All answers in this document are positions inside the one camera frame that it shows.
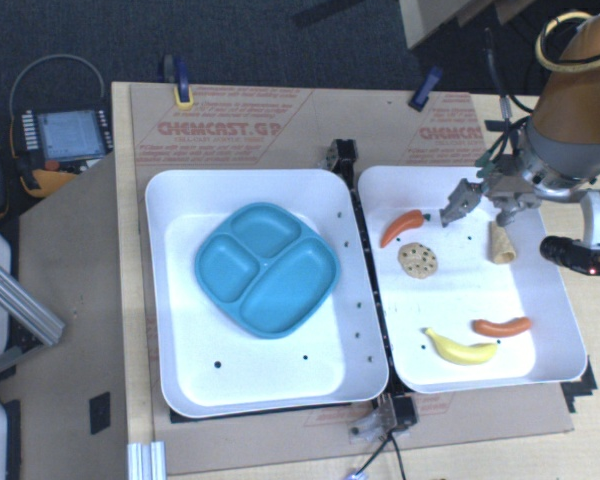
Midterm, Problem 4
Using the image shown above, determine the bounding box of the yellow banana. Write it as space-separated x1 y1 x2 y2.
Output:
423 326 500 367

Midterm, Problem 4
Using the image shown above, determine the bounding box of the tan bread piece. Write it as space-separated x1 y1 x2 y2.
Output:
488 220 518 266

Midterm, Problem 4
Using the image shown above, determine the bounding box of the black cylinder on white bracket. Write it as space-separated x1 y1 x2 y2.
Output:
538 187 600 277

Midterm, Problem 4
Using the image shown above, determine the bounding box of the orange sausage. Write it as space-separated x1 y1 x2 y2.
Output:
471 316 533 340

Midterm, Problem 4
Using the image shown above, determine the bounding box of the thin black rod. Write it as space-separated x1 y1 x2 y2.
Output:
345 166 397 400

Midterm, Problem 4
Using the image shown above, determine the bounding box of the black block with thin wires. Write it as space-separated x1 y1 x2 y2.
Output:
323 138 358 174
374 394 420 433

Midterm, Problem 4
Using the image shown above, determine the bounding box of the brown cardboard board red print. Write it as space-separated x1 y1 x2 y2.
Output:
129 83 577 477

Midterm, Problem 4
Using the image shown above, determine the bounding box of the white plastic tray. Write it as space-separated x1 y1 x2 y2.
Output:
356 164 589 395
144 168 391 420

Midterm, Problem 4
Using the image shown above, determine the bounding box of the blue divided plate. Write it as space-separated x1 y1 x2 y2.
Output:
194 201 342 341

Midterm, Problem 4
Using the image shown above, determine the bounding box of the orange carrot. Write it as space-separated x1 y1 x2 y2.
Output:
379 209 432 250

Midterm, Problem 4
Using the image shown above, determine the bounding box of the tan biscuit with dark dots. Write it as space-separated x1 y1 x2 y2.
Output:
397 241 439 281

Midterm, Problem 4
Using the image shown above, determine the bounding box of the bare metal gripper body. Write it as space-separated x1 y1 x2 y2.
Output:
481 153 600 215

